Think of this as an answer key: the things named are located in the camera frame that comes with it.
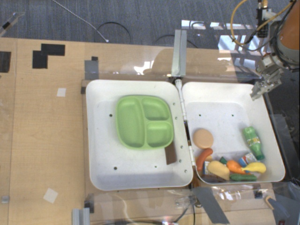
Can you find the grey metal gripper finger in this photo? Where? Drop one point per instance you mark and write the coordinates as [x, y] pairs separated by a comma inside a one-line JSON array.
[[256, 91], [273, 84]]

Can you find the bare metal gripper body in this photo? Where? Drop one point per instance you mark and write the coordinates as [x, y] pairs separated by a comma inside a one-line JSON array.
[[269, 67]]

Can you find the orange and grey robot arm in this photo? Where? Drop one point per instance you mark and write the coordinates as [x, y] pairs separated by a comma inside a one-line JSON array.
[[289, 24]]

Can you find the white plastic tray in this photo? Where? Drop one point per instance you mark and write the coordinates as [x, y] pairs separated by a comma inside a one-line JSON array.
[[222, 116], [105, 135]]

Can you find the green plastic bottle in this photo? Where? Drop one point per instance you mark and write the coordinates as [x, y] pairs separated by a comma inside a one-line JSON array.
[[252, 140]]

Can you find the white red and blue can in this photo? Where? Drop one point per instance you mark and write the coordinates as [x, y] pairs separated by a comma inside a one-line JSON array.
[[247, 159]]

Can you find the peach round biscuit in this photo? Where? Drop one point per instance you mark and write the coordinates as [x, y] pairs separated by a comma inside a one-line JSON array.
[[203, 138]]

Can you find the yellow banana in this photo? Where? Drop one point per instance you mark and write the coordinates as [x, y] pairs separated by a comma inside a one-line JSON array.
[[256, 167]]

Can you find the small dark green cube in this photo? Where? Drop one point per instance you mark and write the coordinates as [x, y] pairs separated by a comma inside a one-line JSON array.
[[222, 160]]

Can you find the orange carrot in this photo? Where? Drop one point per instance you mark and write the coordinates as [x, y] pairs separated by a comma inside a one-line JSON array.
[[234, 166]]

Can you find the orange-red sausage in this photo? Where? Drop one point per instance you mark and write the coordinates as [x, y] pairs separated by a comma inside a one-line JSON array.
[[202, 158]]

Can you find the pale yellow bread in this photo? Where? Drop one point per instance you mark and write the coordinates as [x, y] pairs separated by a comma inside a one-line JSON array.
[[218, 169]]

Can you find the green pea pod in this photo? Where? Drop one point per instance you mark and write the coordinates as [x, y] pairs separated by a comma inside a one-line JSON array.
[[243, 177]]

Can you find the blue and white carton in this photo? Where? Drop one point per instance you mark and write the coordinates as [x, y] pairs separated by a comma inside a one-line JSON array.
[[205, 167]]

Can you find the brown rectangular bar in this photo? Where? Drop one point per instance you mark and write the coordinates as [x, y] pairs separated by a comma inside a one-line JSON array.
[[170, 155]]

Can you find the green divided plate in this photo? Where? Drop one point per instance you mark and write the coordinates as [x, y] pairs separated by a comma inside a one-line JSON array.
[[130, 123]]

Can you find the black cylinder on white bracket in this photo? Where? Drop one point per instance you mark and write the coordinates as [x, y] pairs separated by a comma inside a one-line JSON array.
[[262, 22]]

